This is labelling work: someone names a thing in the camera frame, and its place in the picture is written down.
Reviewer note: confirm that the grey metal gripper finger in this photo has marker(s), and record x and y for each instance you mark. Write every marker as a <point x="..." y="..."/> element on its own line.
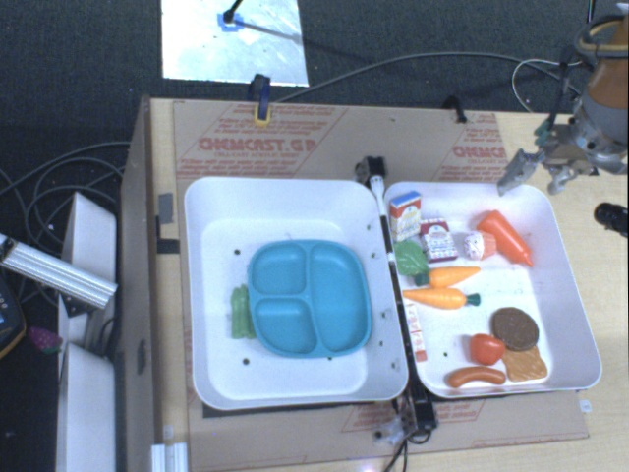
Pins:
<point x="516" y="172"/>
<point x="561" y="180"/>

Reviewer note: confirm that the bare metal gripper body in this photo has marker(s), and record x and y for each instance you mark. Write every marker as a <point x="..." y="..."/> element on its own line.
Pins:
<point x="602" y="153"/>

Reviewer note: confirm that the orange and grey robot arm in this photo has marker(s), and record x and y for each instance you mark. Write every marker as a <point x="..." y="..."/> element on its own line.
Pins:
<point x="607" y="84"/>

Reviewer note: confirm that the orange bottle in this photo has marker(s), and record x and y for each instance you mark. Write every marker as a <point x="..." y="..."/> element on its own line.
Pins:
<point x="503" y="234"/>

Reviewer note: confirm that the white and pink toy food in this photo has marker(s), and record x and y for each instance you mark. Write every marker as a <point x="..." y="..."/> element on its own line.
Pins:
<point x="475" y="245"/>

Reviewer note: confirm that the red and white carton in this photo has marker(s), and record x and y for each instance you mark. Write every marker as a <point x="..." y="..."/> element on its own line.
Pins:
<point x="438" y="244"/>

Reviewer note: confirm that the white plastic tray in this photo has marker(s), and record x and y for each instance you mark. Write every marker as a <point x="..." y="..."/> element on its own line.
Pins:
<point x="221" y="263"/>
<point x="555" y="288"/>

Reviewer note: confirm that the white orange and blue carton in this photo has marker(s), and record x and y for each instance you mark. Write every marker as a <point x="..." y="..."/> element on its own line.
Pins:
<point x="405" y="214"/>

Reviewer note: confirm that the orange carrot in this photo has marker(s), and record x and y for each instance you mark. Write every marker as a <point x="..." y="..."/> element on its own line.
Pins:
<point x="437" y="298"/>
<point x="452" y="276"/>

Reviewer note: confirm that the green toy lettuce leaf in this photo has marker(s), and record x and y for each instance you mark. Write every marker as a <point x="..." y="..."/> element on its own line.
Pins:
<point x="409" y="258"/>

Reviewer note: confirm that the thin black and white rod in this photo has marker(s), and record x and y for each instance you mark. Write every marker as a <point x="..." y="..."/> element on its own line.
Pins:
<point x="393" y="263"/>

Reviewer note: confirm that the brown round biscuit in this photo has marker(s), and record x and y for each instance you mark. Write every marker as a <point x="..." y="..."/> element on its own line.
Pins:
<point x="516" y="329"/>

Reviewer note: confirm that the brown cardboard board, red print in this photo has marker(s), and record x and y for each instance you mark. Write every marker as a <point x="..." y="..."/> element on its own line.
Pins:
<point x="344" y="140"/>

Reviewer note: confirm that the red tomato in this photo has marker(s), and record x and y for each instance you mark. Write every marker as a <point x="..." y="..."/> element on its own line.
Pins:
<point x="485" y="349"/>

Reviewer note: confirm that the brown toast slice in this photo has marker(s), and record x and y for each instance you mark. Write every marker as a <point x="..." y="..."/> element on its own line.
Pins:
<point x="526" y="366"/>

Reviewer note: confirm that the red and white packet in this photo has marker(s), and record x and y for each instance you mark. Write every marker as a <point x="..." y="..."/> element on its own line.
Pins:
<point x="417" y="335"/>

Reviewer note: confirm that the orange sausage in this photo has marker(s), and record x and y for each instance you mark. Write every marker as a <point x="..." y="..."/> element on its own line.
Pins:
<point x="475" y="376"/>

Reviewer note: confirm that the blue divided plate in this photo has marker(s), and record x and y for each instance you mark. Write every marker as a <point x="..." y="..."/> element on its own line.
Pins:
<point x="339" y="303"/>

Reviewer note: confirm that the green toy beans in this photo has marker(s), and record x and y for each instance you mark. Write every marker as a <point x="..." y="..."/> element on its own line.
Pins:
<point x="240" y="312"/>

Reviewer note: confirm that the pink toy strawberry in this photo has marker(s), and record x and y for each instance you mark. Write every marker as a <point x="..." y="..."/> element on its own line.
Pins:
<point x="43" y="339"/>

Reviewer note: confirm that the black cylinder on white bracket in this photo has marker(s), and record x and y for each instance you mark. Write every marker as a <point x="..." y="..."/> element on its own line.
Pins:
<point x="610" y="214"/>

